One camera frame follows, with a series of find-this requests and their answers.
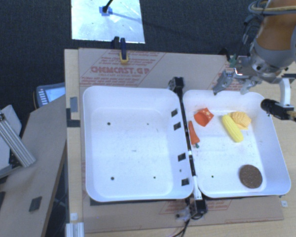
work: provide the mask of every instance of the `black connector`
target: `black connector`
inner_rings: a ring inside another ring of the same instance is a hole
[[[204,199],[196,200],[195,203],[196,203],[196,211],[198,214],[203,215],[208,211],[206,201]]]
[[[184,88],[183,77],[173,77],[172,80],[170,80],[168,83],[168,88],[176,94],[179,91],[182,91],[182,89]]]
[[[279,102],[271,99],[264,99],[261,102],[261,108],[268,114],[272,114],[278,119],[289,120],[291,116],[287,114],[287,111],[293,111],[293,107],[283,107],[279,105]]]

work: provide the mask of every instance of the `white tray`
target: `white tray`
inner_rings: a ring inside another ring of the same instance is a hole
[[[263,97],[249,92],[208,90],[184,94],[187,121],[200,138],[192,146],[197,185],[211,198],[283,195],[291,187],[271,117],[261,108]],[[193,115],[207,107],[215,116],[206,127]],[[251,118],[244,140],[235,143],[221,117],[243,111]],[[86,189],[97,201],[182,199],[193,179],[179,98],[167,89],[93,86],[83,94]],[[259,188],[241,184],[241,166],[262,174]]]
[[[260,107],[264,98],[254,92],[241,95],[222,91],[216,96],[208,90],[190,90],[184,95],[186,119],[192,120],[200,138],[199,148],[192,148],[198,187],[211,198],[283,195],[291,181],[277,139],[272,118]],[[193,115],[207,107],[215,116],[202,127]],[[222,125],[222,116],[234,111],[246,112],[252,119],[244,140],[235,143]],[[241,184],[239,169],[245,164],[257,167],[262,184],[250,189]]]
[[[93,86],[83,94],[83,112],[86,189],[91,198],[102,202],[181,199],[191,194],[192,176],[175,93]],[[175,130],[176,124],[181,127]],[[186,157],[179,161],[181,154]]]

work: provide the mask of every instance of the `wooden table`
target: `wooden table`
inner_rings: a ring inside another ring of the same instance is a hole
[[[0,184],[0,237],[45,237],[66,156],[65,97],[30,114],[22,141],[36,162]],[[33,199],[40,204],[33,211]]]
[[[70,108],[71,96],[77,96],[79,92],[79,72],[78,72],[78,51],[65,51],[66,67],[66,93],[67,108]],[[290,66],[289,73],[296,73],[296,65]],[[263,95],[265,98],[278,100],[280,89],[278,85],[262,83],[251,89]],[[296,108],[296,81],[292,84],[291,104]],[[71,113],[71,119],[79,119],[79,109]],[[278,139],[283,151],[286,165],[290,174],[292,187],[287,195],[281,200],[283,207],[284,220],[224,224],[209,226],[188,227],[185,233],[189,236],[215,236],[215,237],[252,237],[252,236],[295,236],[296,237],[296,123],[292,121],[280,121],[273,118],[274,126],[277,131]],[[79,128],[68,128],[68,168],[69,168],[69,204],[70,213],[76,213],[77,218],[72,219],[72,223],[83,221],[82,212],[82,192],[81,192],[81,152],[80,143],[75,138],[80,136]],[[110,233],[86,234],[86,237],[168,237],[177,233],[180,228],[151,229],[140,231],[123,231]]]

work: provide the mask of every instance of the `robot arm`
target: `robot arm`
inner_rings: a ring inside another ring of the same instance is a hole
[[[263,81],[277,83],[281,88],[281,102],[270,100],[261,107],[279,119],[290,119],[290,83],[294,77],[278,77],[293,61],[296,62],[296,0],[259,0],[249,5],[250,20],[261,21],[259,31],[251,43],[248,57],[234,56],[230,66],[234,73],[224,72],[213,88],[214,94],[227,88],[233,79],[243,84],[241,93]],[[243,42],[247,40],[245,31]]]

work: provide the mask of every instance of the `black tape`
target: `black tape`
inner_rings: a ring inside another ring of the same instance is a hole
[[[80,120],[71,119],[71,110],[66,108],[67,127],[80,127]]]
[[[175,109],[171,112],[171,116],[174,117],[176,114],[178,114],[178,109]]]
[[[40,207],[42,196],[32,199],[29,212],[36,211]]]
[[[194,166],[193,156],[189,155],[188,156],[188,159],[189,159],[189,164],[191,166],[192,176],[195,176],[196,175],[196,172],[195,172],[195,166]]]
[[[176,124],[173,125],[173,129],[174,129],[174,130],[177,130],[177,129],[179,129],[179,128],[181,128],[181,122],[176,123]]]
[[[184,159],[186,159],[185,153],[183,153],[181,155],[178,155],[178,161],[181,161],[181,160],[184,160]]]
[[[188,185],[188,184],[189,184],[188,178],[185,178],[185,179],[181,180],[181,186]]]

